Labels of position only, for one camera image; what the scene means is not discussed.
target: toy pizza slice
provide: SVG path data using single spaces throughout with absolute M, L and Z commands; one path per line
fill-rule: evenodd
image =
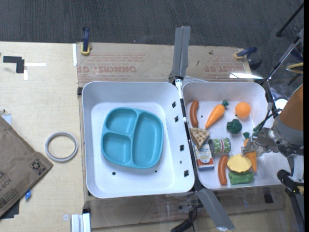
M 191 137 L 197 148 L 200 149 L 209 137 L 210 132 L 202 128 L 190 128 Z

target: blue divided plate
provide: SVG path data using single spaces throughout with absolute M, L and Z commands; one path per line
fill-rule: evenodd
M 127 107 L 111 110 L 104 121 L 101 150 L 109 161 L 132 168 L 150 168 L 161 157 L 163 124 L 150 112 Z

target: white ring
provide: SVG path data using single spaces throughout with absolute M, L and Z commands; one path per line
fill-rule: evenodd
M 64 157 L 64 158 L 58 158 L 58 157 L 54 157 L 50 152 L 49 152 L 49 149 L 48 149 L 48 146 L 49 146 L 49 143 L 55 138 L 55 137 L 58 137 L 58 136 L 66 136 L 66 137 L 69 137 L 73 140 L 74 144 L 75 144 L 75 149 L 73 151 L 72 154 L 70 154 L 68 157 Z M 57 161 L 57 162 L 66 162 L 68 160 L 71 160 L 77 153 L 77 150 L 78 150 L 78 142 L 76 140 L 76 138 L 71 134 L 71 133 L 68 133 L 68 132 L 65 132 L 65 131 L 60 131 L 60 132 L 56 132 L 52 135 L 49 136 L 49 138 L 46 140 L 46 143 L 45 143 L 45 151 L 46 151 L 46 154 L 47 156 L 54 160 L 54 161 Z

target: robotic hand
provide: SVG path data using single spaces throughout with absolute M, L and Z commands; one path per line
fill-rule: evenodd
M 302 84 L 292 94 L 284 109 L 279 114 L 274 114 L 275 120 L 272 128 L 263 128 L 265 121 L 261 123 L 258 130 L 242 149 L 243 154 L 255 151 L 257 157 L 271 151 L 282 153 L 288 159 L 291 173 L 280 170 L 277 177 L 285 185 L 289 183 L 290 189 L 293 189 L 292 192 L 301 192 L 304 187 L 303 97 L 304 88 Z

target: brown paper bag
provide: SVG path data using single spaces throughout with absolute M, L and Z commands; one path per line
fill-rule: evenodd
M 0 116 L 0 217 L 52 167 Z

